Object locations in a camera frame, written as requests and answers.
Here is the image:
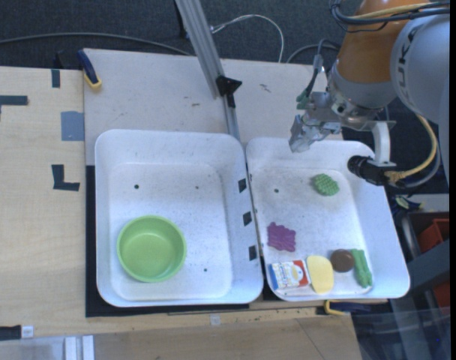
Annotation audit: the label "green toy asparagus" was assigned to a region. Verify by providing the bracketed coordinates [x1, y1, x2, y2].
[349, 248, 374, 289]

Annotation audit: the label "yellow toy bread slice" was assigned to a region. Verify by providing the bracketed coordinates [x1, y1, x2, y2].
[305, 254, 335, 295]

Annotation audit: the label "purple toy grapes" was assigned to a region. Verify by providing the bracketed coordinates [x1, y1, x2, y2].
[266, 221, 298, 254]

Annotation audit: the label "green toy grapes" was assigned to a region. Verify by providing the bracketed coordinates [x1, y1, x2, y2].
[310, 173, 341, 197]

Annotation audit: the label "black cylinder on white bracket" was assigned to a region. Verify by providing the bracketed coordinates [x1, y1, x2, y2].
[346, 120, 398, 187]

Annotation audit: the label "white plastic tray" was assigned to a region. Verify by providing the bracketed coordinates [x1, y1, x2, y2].
[245, 136, 412, 302]
[94, 128, 265, 308]

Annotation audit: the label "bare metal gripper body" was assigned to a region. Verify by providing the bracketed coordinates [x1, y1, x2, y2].
[297, 91, 383, 134]

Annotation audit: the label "green bowl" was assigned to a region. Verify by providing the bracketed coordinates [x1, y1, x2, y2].
[115, 214, 188, 284]

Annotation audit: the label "white red blue carton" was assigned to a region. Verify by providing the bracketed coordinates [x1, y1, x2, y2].
[268, 259, 312, 292]

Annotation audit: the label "brown round biscuit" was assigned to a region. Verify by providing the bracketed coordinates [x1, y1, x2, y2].
[329, 248, 356, 274]

